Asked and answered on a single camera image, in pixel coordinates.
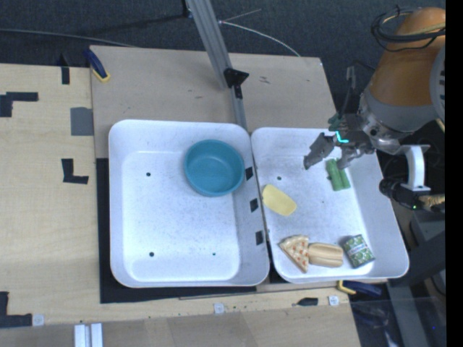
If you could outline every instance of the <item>blue bowl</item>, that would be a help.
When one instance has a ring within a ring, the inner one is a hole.
[[[220,140],[203,140],[194,144],[187,151],[183,165],[192,188],[207,197],[233,192],[245,177],[242,156]]]

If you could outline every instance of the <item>yellow and blue clamp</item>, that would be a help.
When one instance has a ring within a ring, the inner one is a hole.
[[[92,73],[98,78],[102,83],[106,83],[111,78],[111,75],[106,71],[98,57],[90,49],[84,50],[84,57],[90,63],[93,71]]]

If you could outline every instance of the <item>teal light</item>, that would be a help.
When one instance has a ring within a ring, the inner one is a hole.
[[[338,138],[339,142],[349,142],[348,139],[342,139],[341,134],[339,134],[339,131],[336,131],[336,137]]]

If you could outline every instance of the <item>pizza slice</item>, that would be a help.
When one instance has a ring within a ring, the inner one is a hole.
[[[309,237],[305,235],[295,235],[286,238],[279,244],[280,248],[289,258],[303,271],[309,269]]]

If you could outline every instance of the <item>black mat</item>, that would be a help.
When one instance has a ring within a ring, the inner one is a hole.
[[[256,287],[187,287],[187,288],[128,288],[119,283],[109,262],[109,160],[96,160],[98,198],[98,246],[100,251],[100,302],[139,302],[212,294],[252,293]]]

